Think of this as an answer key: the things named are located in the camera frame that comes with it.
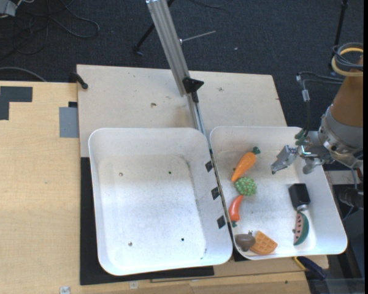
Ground black cylinder on white bracket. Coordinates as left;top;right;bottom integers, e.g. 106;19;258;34
338;160;364;210

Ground black box with silver cap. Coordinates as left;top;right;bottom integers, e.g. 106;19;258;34
288;183;312;213

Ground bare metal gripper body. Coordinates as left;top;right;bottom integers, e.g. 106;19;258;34
297;132;364;169

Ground red chili pepper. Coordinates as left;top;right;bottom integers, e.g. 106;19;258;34
228;194;245;228

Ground pale wood board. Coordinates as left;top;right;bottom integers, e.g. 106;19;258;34
76;64;330;286

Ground white plastic tray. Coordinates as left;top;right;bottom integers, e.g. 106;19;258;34
209;125;348;261
88;127;234;277

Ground brown mushroom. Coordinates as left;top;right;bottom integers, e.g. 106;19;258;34
234;233;256;253

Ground orange waffle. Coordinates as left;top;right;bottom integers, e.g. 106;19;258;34
248;230;278;256

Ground green grapes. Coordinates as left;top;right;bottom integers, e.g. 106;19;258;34
234;176;258;197

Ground watermelon slice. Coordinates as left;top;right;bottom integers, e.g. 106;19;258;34
293;211;310;247

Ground orange carrot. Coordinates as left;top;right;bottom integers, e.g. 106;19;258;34
230;146;261;183

